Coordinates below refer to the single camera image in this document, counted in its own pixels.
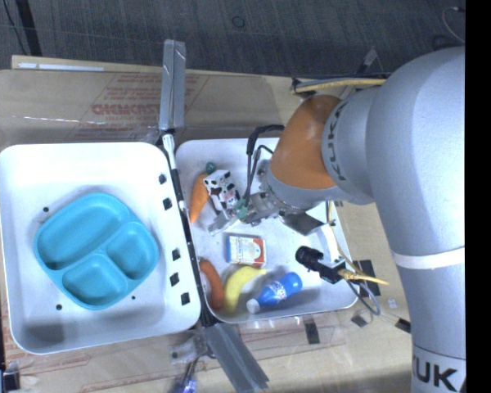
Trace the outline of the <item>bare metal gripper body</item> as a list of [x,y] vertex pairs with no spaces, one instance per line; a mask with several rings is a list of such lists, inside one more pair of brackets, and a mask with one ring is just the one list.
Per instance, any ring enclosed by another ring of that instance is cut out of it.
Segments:
[[295,208],[278,200],[271,192],[256,192],[236,205],[236,216],[244,224],[259,225],[264,219],[295,213]]

